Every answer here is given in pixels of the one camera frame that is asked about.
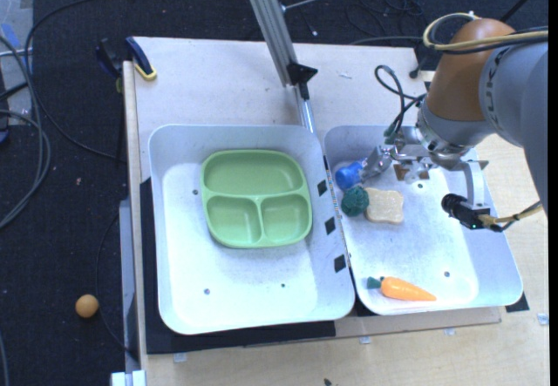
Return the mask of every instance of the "cable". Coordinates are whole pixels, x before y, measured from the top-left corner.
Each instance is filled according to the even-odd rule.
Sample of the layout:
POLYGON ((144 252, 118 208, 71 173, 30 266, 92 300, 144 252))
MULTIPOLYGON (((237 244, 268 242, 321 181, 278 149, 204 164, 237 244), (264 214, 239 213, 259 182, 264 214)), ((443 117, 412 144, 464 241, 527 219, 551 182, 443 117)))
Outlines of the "cable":
POLYGON ((19 119, 29 123, 30 125, 33 125, 35 128, 37 128, 39 130, 39 143, 40 143, 39 146, 41 146, 41 147, 44 146, 44 149, 45 149, 44 161, 42 161, 42 152, 40 152, 41 159, 39 160, 39 164, 38 164, 38 167, 37 167, 37 175, 36 175, 36 177, 33 181, 33 185, 31 186, 31 189, 16 204, 16 206, 13 207, 12 210, 8 214, 6 214, 6 216, 2 220, 0 220, 0 230, 2 230, 2 228, 6 227, 9 223, 11 223, 24 210, 24 208, 27 206, 27 202, 29 201, 31 196, 43 184, 44 179, 46 178, 46 175, 48 173, 50 163, 51 163, 51 144, 50 144, 50 141, 49 141, 48 137, 46 136, 44 131, 40 128, 38 123, 36 123, 32 119, 29 119, 29 118, 25 117, 24 115, 20 115, 19 113, 10 112, 10 111, 6 111, 6 110, 0 110, 0 115, 7 115, 9 117, 19 118, 19 119))
MULTIPOLYGON (((478 17, 473 13, 461 13, 461 12, 446 14, 445 16, 439 17, 438 19, 434 20, 426 27, 425 32, 423 34, 424 45, 428 48, 438 50, 438 51, 460 51, 462 49, 465 48, 470 49, 471 47, 476 47, 478 45, 490 46, 491 44, 497 44, 496 46, 499 47, 506 44, 523 44, 529 41, 537 42, 541 40, 542 41, 548 40, 548 30, 529 31, 525 33, 509 34, 505 36, 484 37, 482 39, 463 41, 463 42, 457 42, 451 44, 440 44, 435 40, 433 40, 433 35, 435 31, 438 29, 438 27, 442 23, 454 18, 465 18, 468 19, 469 21, 481 19, 481 17, 478 17)), ((464 52, 473 53, 473 52, 483 51, 483 50, 488 50, 488 49, 484 49, 484 48, 473 49, 464 52)))
POLYGON ((397 40, 422 42, 422 37, 420 36, 365 37, 364 39, 358 39, 357 41, 351 42, 350 45, 360 45, 360 44, 366 44, 368 42, 397 41, 397 40))
POLYGON ((374 69, 374 76, 376 77, 376 79, 378 80, 378 82, 387 90, 391 91, 392 93, 395 93, 396 95, 399 96, 399 104, 400 104, 400 110, 399 110, 399 114, 397 117, 395 117, 395 119, 391 122, 390 126, 386 129, 386 131, 384 132, 385 137, 387 137, 388 139, 392 138, 395 134, 397 134, 399 132, 399 130, 401 129, 401 126, 403 124, 403 118, 405 116, 405 113, 414 105, 418 105, 419 103, 422 102, 422 100, 425 98, 426 94, 420 95, 418 97, 412 97, 410 95, 405 95, 403 92, 403 88, 401 86, 401 83, 399 82, 398 77, 395 74, 395 71, 392 70, 390 67, 388 67, 387 65, 378 65, 375 69, 374 69), (391 76, 391 78, 393 79, 393 82, 395 82, 395 85, 397 86, 397 90, 393 89, 392 87, 390 87, 388 84, 386 84, 384 82, 384 80, 379 76, 379 71, 383 70, 385 71, 387 74, 389 74, 391 76), (405 99, 410 99, 411 102, 408 103, 407 105, 405 105, 405 99))
POLYGON ((12 53, 13 57, 16 59, 17 65, 19 66, 21 72, 24 75, 25 82, 30 89, 32 110, 34 112, 35 120, 29 119, 24 115, 19 113, 0 110, 1 115, 6 115, 9 117, 16 117, 22 119, 24 122, 33 125, 38 131, 38 156, 37 156, 37 171, 35 173, 35 179, 33 185, 28 193, 16 204, 16 206, 8 213, 6 216, 0 220, 0 230, 11 223, 27 206, 28 200, 31 196, 38 190, 38 188, 43 184, 44 179, 48 173, 50 163, 51 163, 51 145, 46 133, 44 133, 43 125, 41 122, 41 116, 39 114, 37 99, 35 97, 35 92, 33 90, 33 82, 31 80, 31 75, 25 68, 22 59, 18 56, 17 50, 14 46, 3 36, 0 36, 0 42, 2 42, 8 50, 12 53))
MULTIPOLYGON (((101 242, 99 243, 99 249, 97 250, 97 258, 95 259, 95 295, 97 296, 99 303, 101 303, 99 297, 99 261, 101 258, 101 250, 103 249, 103 245, 105 244, 106 236, 108 235, 114 223, 116 223, 118 217, 119 217, 119 212, 114 214, 111 222, 106 227, 105 232, 103 233, 103 237, 101 238, 101 242)), ((128 351, 128 347, 117 337, 117 335, 112 331, 112 329, 108 325, 105 315, 103 314, 103 307, 101 305, 99 305, 99 314, 101 316, 101 320, 103 324, 106 327, 106 331, 111 335, 112 339, 120 346, 121 349, 123 349, 124 351, 128 351)))
POLYGON ((2 358, 3 384, 10 386, 10 375, 8 373, 8 356, 3 345, 2 332, 0 331, 0 358, 2 358))
POLYGON ((397 6, 395 3, 391 2, 390 0, 384 0, 385 5, 387 6, 386 8, 381 9, 377 9, 371 5, 369 5, 369 3, 365 0, 358 0, 367 10, 375 12, 381 16, 388 16, 388 15, 395 15, 395 14, 409 14, 412 13, 412 8, 409 6, 409 4, 407 3, 407 0, 396 0, 396 2, 399 2, 399 6, 397 6))
MULTIPOLYGON (((46 22, 50 17, 53 17, 54 15, 58 14, 59 12, 63 11, 63 10, 68 10, 70 8, 79 6, 83 3, 89 3, 89 2, 95 2, 98 0, 78 0, 75 1, 73 3, 68 3, 67 5, 63 5, 61 7, 56 8, 55 10, 52 10, 51 12, 47 13, 46 15, 44 15, 43 17, 41 17, 32 27, 31 30, 29 32, 29 34, 27 35, 27 39, 25 40, 25 47, 24 47, 24 57, 25 57, 25 63, 27 66, 27 72, 31 77, 31 68, 29 65, 29 50, 31 49, 31 40, 35 34, 35 32, 37 31, 38 27, 40 25, 42 25, 44 22, 46 22)), ((100 157, 105 157, 108 159, 112 159, 115 160, 117 159, 115 156, 107 153, 107 152, 102 152, 99 151, 97 149, 93 149, 92 147, 89 147, 88 145, 85 145, 79 141, 77 141, 76 139, 74 139, 72 136, 70 136, 70 134, 68 134, 58 123, 57 121, 51 116, 51 114, 49 113, 49 111, 44 107, 44 103, 42 101, 42 99, 38 96, 38 94, 35 92, 34 93, 34 98, 37 101, 37 104, 41 107, 43 114, 45 115, 45 117, 52 123, 52 125, 54 125, 54 127, 58 130, 58 132, 64 137, 66 138, 68 141, 70 141, 71 143, 73 143, 75 146, 78 146, 82 149, 85 149, 88 152, 91 152, 93 154, 96 154, 100 157)))
POLYGON ((537 201, 530 207, 524 209, 520 213, 507 216, 507 217, 493 217, 488 214, 481 214, 479 215, 479 220, 482 222, 483 226, 486 228, 490 228, 493 231, 505 231, 510 228, 515 222, 525 219, 526 217, 536 214, 540 211, 543 211, 542 204, 537 201), (499 223, 505 223, 503 227, 500 227, 499 223))
POLYGON ((0 93, 0 101, 4 101, 5 99, 15 95, 19 91, 23 90, 25 87, 27 87, 27 82, 14 85, 10 89, 6 89, 3 93, 0 93))
POLYGON ((351 24, 357 30, 362 31, 364 34, 367 34, 369 36, 373 36, 373 33, 371 33, 370 31, 366 30, 365 28, 363 28, 359 24, 357 24, 355 21, 353 21, 353 19, 351 18, 350 13, 351 13, 351 11, 353 13, 355 13, 355 10, 362 10, 368 16, 370 16, 376 22, 376 24, 378 25, 378 27, 380 29, 380 34, 382 35, 382 37, 387 36, 387 33, 385 32, 384 26, 378 20, 378 18, 376 16, 374 16, 369 10, 367 10, 367 8, 365 6, 359 5, 358 3, 349 3, 349 4, 344 6, 345 17, 347 18, 347 22, 349 22, 349 24, 351 24))

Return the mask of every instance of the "metal bracket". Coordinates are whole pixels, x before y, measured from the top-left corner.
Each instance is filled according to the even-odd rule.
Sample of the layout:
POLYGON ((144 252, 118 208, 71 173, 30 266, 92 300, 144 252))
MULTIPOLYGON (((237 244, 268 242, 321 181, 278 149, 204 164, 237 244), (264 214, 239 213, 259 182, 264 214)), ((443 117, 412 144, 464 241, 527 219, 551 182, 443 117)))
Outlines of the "metal bracket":
POLYGON ((317 69, 293 62, 287 65, 287 72, 289 73, 290 82, 293 85, 298 85, 301 98, 305 100, 310 99, 307 83, 316 75, 317 69))
POLYGON ((485 183, 482 170, 487 161, 462 161, 453 171, 463 171, 467 186, 467 206, 472 210, 486 208, 485 183))

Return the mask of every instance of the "green plate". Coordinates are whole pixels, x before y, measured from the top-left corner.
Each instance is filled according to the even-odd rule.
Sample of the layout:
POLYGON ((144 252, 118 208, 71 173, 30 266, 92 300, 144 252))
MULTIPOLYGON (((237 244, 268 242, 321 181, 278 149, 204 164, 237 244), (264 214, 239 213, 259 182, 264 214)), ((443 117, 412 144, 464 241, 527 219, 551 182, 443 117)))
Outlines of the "green plate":
POLYGON ((216 152, 201 166, 209 232, 234 248, 280 247, 309 233, 312 206, 300 165, 269 150, 216 152))

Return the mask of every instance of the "blue object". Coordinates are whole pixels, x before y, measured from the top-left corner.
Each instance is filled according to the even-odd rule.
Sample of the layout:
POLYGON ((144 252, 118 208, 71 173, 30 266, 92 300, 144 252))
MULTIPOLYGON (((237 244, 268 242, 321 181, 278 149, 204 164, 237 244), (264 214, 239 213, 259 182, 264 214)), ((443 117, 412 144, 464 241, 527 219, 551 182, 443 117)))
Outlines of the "blue object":
POLYGON ((9 129, 3 129, 0 131, 0 145, 8 138, 10 135, 9 129))
POLYGON ((113 78, 120 78, 122 76, 122 64, 119 57, 108 44, 108 39, 104 38, 95 47, 95 56, 101 69, 113 78))
POLYGON ((344 166, 335 172, 337 186, 346 191, 357 183, 360 183, 360 171, 362 171, 365 159, 355 161, 348 166, 344 166))
POLYGON ((19 39, 17 39, 17 34, 14 31, 14 29, 11 27, 10 24, 2 24, 2 32, 3 35, 6 39, 8 39, 8 42, 14 47, 14 48, 19 48, 20 47, 20 43, 19 43, 19 39))
POLYGON ((149 63, 146 53, 141 49, 140 45, 135 41, 133 37, 126 38, 126 45, 128 50, 132 53, 136 60, 135 68, 139 74, 147 81, 155 79, 157 76, 157 71, 149 63))

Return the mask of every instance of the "green ball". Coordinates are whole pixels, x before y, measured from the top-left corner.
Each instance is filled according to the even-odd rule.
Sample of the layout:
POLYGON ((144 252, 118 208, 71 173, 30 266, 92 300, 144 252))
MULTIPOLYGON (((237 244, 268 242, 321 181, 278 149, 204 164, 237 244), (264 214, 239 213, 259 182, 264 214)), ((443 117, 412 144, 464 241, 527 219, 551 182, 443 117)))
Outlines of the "green ball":
POLYGON ((341 210, 349 217, 362 214, 370 205, 368 193, 361 186, 354 186, 347 190, 341 200, 341 210))

